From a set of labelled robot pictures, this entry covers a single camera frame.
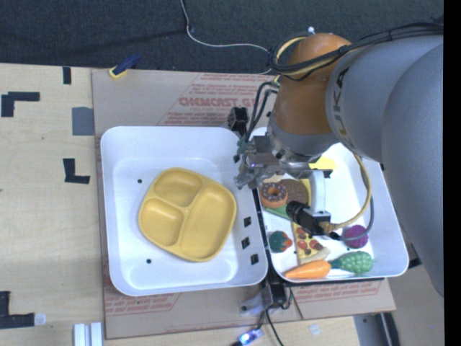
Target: toy donut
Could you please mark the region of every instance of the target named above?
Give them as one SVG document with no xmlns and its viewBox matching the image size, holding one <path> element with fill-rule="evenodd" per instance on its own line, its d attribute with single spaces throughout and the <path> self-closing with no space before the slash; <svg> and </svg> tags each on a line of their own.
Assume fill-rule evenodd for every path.
<svg viewBox="0 0 461 346">
<path fill-rule="evenodd" d="M 288 200 L 290 201 L 299 201 L 300 203 L 307 203 L 309 201 L 309 193 L 305 188 L 305 185 L 302 184 L 298 179 L 286 178 L 282 179 L 279 182 L 281 185 L 284 185 L 287 189 Z"/>
<path fill-rule="evenodd" d="M 259 198 L 266 208 L 276 209 L 287 203 L 287 188 L 276 182 L 263 183 Z"/>
</svg>

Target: cardboard sheet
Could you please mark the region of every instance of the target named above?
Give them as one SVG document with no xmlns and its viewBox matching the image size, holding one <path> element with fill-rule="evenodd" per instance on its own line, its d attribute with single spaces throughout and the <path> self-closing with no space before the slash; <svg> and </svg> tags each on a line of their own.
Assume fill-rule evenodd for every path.
<svg viewBox="0 0 461 346">
<path fill-rule="evenodd" d="M 232 107 L 252 111 L 253 98 L 269 76 L 129 70 L 118 80 L 108 70 L 92 71 L 99 219 L 102 238 L 104 316 L 107 339 L 201 329 L 254 325 L 242 316 L 239 301 L 253 297 L 259 286 L 130 297 L 110 281 L 102 189 L 102 134 L 118 125 L 227 126 Z M 272 109 L 274 96 L 267 110 Z M 258 126 L 267 124 L 263 117 Z M 387 280 L 323 284 L 293 288 L 295 301 L 276 311 L 275 322 L 377 313 L 395 309 Z"/>
</svg>

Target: toy food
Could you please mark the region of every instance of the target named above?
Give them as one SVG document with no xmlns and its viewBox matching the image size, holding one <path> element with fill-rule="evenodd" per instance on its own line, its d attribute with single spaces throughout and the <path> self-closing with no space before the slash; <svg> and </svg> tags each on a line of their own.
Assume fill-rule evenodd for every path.
<svg viewBox="0 0 461 346">
<path fill-rule="evenodd" d="M 267 208 L 275 209 L 287 203 L 287 188 L 280 183 L 263 183 L 259 192 L 261 204 Z"/>
<path fill-rule="evenodd" d="M 365 251 L 348 252 L 338 259 L 331 260 L 331 268 L 342 269 L 355 274 L 368 272 L 373 268 L 375 261 L 372 256 Z"/>
<path fill-rule="evenodd" d="M 359 224 L 354 224 L 353 226 L 346 227 L 343 230 L 342 236 L 344 238 L 349 238 L 349 237 L 356 237 L 362 234 L 365 231 L 364 226 L 360 226 Z M 344 243 L 353 248 L 353 249 L 361 249 L 363 246 L 365 246 L 368 242 L 368 234 L 365 234 L 363 237 L 360 237 L 359 239 L 353 239 L 353 240 L 344 240 Z"/>
<path fill-rule="evenodd" d="M 309 201 L 309 194 L 305 185 L 293 178 L 285 178 L 280 181 L 281 185 L 284 185 L 288 192 L 287 204 L 290 201 L 299 201 L 300 203 L 307 203 Z"/>
<path fill-rule="evenodd" d="M 292 222 L 293 237 L 295 238 L 296 257 L 299 265 L 313 260 L 325 259 L 330 253 L 328 247 L 323 246 L 318 240 L 304 231 L 302 226 Z"/>
<path fill-rule="evenodd" d="M 293 245 L 293 241 L 283 231 L 275 231 L 269 236 L 269 247 L 272 252 L 283 252 Z"/>
<path fill-rule="evenodd" d="M 330 272 L 331 264 L 325 260 L 314 260 L 288 270 L 286 278 L 311 279 L 322 278 Z"/>
</svg>

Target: white cable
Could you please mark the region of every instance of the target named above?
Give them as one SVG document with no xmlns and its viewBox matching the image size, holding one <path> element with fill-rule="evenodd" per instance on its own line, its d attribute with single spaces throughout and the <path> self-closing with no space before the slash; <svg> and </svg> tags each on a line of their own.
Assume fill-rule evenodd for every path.
<svg viewBox="0 0 461 346">
<path fill-rule="evenodd" d="M 236 47 L 236 46 L 250 46 L 252 48 L 257 48 L 257 49 L 260 49 L 260 50 L 263 50 L 265 53 L 268 52 L 268 49 L 266 48 L 263 48 L 262 46 L 259 46 L 259 45 L 254 45 L 252 43 L 231 43 L 231 44 L 227 44 L 227 45 L 214 45 L 214 44 L 210 44 L 210 43 L 204 43 L 203 41 L 200 41 L 198 40 L 197 38 L 195 38 L 194 36 L 192 36 L 192 33 L 190 32 L 189 30 L 189 15 L 187 15 L 187 12 L 186 12 L 186 7 L 184 5 L 184 1 L 183 0 L 180 0 L 181 2 L 181 8 L 182 8 L 182 11 L 184 13 L 184 16 L 186 17 L 186 31 L 187 31 L 187 35 L 193 40 L 195 41 L 196 43 L 199 43 L 200 45 L 205 45 L 205 46 L 209 46 L 211 48 L 233 48 L 233 47 Z"/>
</svg>

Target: yellow plate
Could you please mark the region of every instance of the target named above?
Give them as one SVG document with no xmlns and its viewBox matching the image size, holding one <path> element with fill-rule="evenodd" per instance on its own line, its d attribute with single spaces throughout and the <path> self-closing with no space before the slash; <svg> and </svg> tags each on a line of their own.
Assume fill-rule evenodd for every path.
<svg viewBox="0 0 461 346">
<path fill-rule="evenodd" d="M 149 187 L 138 224 L 158 247 L 204 262 L 223 248 L 236 213 L 236 199 L 227 188 L 196 172 L 170 168 Z"/>
</svg>

